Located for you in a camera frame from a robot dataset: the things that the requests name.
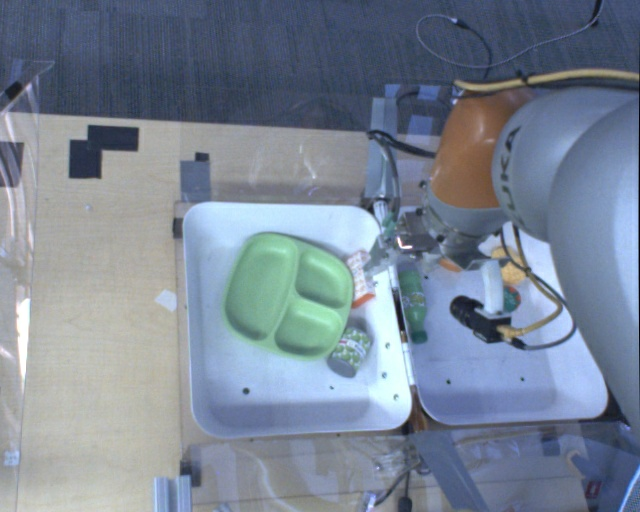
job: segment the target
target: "can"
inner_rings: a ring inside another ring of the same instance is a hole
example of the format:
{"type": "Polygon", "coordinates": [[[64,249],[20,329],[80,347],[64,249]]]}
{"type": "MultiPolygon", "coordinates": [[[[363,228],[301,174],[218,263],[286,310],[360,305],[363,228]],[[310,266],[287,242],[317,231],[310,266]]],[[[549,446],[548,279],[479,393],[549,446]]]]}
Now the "can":
{"type": "Polygon", "coordinates": [[[372,344],[364,330],[347,326],[327,364],[342,377],[355,377],[372,344]]]}

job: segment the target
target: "gray floor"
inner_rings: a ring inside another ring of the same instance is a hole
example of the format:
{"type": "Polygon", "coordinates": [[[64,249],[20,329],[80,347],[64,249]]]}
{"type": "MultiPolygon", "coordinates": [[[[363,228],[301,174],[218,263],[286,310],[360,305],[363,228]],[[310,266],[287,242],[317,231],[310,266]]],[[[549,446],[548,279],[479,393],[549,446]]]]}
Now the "gray floor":
{"type": "MultiPolygon", "coordinates": [[[[42,111],[364,129],[389,84],[480,79],[429,55],[417,20],[464,20],[494,62],[584,25],[595,0],[3,0],[0,79],[14,58],[55,61],[42,111]]],[[[470,32],[423,26],[438,52],[484,64],[470,32]]],[[[605,0],[597,27],[496,67],[489,79],[574,67],[638,71],[640,2],[605,0]]]]}

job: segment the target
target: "black camera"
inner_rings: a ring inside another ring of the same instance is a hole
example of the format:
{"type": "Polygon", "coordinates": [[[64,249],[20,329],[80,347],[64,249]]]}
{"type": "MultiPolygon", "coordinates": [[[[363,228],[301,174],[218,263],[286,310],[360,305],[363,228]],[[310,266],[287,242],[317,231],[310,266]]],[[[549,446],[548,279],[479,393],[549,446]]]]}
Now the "black camera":
{"type": "Polygon", "coordinates": [[[508,315],[491,315],[483,310],[484,305],[475,299],[460,295],[451,301],[449,310],[462,325],[473,331],[474,336],[485,343],[504,341],[498,326],[511,325],[508,315]]]}

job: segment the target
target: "plastic bottle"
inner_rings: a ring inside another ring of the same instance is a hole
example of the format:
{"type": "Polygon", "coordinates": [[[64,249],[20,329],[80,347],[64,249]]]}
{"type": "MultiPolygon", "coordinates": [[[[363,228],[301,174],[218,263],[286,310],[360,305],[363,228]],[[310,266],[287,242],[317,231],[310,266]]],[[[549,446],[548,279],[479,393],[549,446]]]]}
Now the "plastic bottle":
{"type": "Polygon", "coordinates": [[[427,333],[424,329],[427,306],[422,289],[422,277],[417,270],[412,269],[399,272],[398,279],[409,337],[413,343],[424,343],[427,341],[427,333]]]}

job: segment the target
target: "green plate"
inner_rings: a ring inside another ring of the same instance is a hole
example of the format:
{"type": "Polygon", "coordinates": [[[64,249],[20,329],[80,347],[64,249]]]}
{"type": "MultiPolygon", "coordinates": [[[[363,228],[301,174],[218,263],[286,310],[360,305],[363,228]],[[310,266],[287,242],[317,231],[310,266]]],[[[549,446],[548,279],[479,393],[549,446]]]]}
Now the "green plate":
{"type": "Polygon", "coordinates": [[[312,360],[340,341],[353,278],[333,254],[277,233],[245,242],[223,301],[227,327],[271,352],[312,360]]]}

